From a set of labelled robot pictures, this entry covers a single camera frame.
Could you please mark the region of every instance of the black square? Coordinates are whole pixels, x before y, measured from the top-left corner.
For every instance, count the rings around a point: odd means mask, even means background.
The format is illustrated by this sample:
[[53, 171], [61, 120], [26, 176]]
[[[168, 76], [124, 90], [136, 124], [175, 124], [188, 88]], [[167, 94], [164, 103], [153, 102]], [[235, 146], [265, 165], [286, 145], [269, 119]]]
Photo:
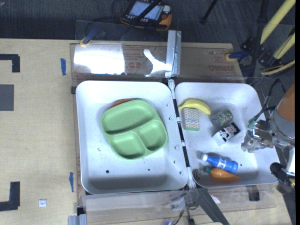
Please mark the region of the black square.
[[0, 84], [0, 111], [14, 110], [15, 86]]

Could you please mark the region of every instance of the multimeter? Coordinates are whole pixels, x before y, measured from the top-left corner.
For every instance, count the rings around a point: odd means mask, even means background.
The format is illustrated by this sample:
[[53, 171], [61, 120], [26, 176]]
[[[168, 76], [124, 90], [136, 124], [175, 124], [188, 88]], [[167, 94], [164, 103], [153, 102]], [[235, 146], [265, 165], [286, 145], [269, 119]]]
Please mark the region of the multimeter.
[[[120, 20], [130, 25], [153, 0], [130, 0]], [[158, 3], [147, 15], [145, 15], [135, 26], [153, 27], [156, 30], [168, 30], [172, 21], [172, 12], [169, 5]]]

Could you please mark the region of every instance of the wooden table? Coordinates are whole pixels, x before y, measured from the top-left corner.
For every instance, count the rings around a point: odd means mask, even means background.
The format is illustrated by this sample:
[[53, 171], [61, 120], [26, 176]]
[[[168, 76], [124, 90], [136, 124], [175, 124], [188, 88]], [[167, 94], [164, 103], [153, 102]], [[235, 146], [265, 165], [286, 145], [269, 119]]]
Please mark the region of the wooden table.
[[[18, 54], [21, 72], [0, 60], [0, 84], [14, 85], [14, 110], [0, 111], [0, 201], [8, 201], [10, 182], [21, 184], [18, 210], [0, 212], [3, 225], [61, 225], [78, 204], [70, 44], [73, 40], [0, 39], [0, 53]], [[66, 60], [66, 75], [61, 60]], [[74, 192], [69, 176], [74, 174]], [[39, 200], [47, 206], [40, 207]], [[231, 224], [291, 224], [284, 200], [275, 207], [225, 212]], [[212, 223], [207, 215], [196, 223]], [[161, 224], [162, 220], [126, 224]], [[179, 225], [187, 224], [182, 219]]]

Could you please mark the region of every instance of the blue bottle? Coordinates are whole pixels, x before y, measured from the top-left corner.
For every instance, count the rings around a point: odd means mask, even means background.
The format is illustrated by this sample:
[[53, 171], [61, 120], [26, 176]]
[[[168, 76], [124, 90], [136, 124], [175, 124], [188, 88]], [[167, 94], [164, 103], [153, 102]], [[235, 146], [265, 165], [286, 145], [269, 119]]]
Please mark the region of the blue bottle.
[[202, 154], [201, 160], [209, 162], [214, 167], [218, 167], [230, 173], [235, 173], [238, 170], [239, 164], [236, 161], [231, 161], [225, 157], [215, 156], [210, 157], [207, 154]]

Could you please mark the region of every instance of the banana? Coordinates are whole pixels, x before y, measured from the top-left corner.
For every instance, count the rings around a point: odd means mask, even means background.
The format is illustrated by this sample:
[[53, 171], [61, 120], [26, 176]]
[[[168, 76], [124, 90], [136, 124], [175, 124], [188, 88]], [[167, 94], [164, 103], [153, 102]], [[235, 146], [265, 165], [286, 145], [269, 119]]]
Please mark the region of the banana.
[[203, 101], [198, 99], [188, 99], [186, 100], [181, 106], [179, 106], [179, 109], [182, 110], [183, 108], [196, 108], [208, 115], [211, 114], [210, 107]]

